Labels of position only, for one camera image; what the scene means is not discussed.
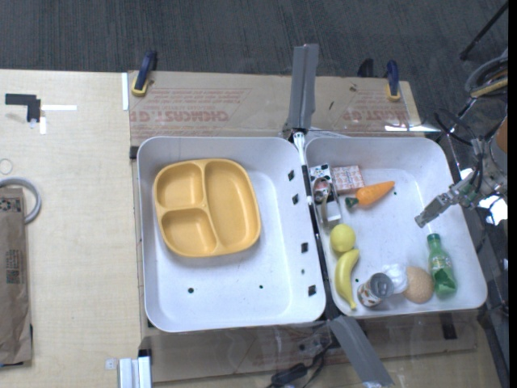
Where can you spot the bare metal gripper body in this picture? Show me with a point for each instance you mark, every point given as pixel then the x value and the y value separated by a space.
pixel 468 192

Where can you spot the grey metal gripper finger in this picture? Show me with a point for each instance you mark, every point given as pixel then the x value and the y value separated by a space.
pixel 432 210

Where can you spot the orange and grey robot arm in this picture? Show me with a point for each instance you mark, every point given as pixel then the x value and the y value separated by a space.
pixel 503 136

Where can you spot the white plastic tray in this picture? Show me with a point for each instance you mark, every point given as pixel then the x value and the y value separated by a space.
pixel 396 233
pixel 242 289

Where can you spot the green plastic bottle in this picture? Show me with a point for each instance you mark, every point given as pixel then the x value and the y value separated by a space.
pixel 441 267

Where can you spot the orange carrot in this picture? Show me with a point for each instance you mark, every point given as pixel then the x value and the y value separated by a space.
pixel 373 192

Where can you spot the beige bread roll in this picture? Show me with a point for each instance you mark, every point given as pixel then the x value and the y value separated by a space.
pixel 419 285

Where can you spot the pink and white small box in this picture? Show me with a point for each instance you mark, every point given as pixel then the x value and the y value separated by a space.
pixel 348 178

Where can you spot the yellow lemon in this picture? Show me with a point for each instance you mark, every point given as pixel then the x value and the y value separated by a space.
pixel 342 237

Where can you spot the small can with grey lid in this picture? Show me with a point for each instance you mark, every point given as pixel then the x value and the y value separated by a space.
pixel 375 291

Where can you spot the black and white milk carton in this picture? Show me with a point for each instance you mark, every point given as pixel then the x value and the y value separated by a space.
pixel 325 200

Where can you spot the yellow banana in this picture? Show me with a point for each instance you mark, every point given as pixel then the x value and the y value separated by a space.
pixel 344 275

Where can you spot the yellow divided plate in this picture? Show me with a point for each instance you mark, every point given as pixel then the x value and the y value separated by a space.
pixel 230 200

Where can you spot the brown cardboard board red print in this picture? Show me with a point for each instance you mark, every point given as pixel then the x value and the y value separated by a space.
pixel 242 103

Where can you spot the brown paper bag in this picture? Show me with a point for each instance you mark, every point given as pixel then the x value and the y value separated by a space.
pixel 14 281

